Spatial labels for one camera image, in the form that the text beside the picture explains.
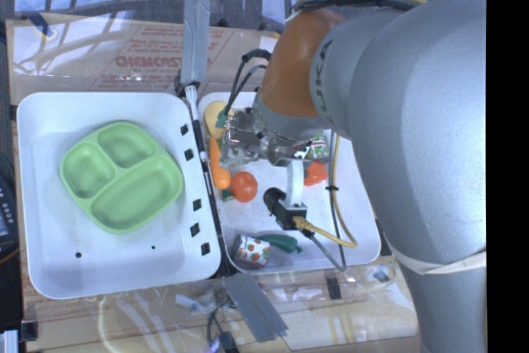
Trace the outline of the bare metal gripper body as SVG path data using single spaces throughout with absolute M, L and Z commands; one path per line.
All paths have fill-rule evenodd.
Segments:
M 250 162 L 266 160 L 286 167 L 292 160 L 303 160 L 313 135 L 288 138 L 270 130 L 255 108 L 236 110 L 226 122 L 221 139 L 220 165 L 243 168 Z

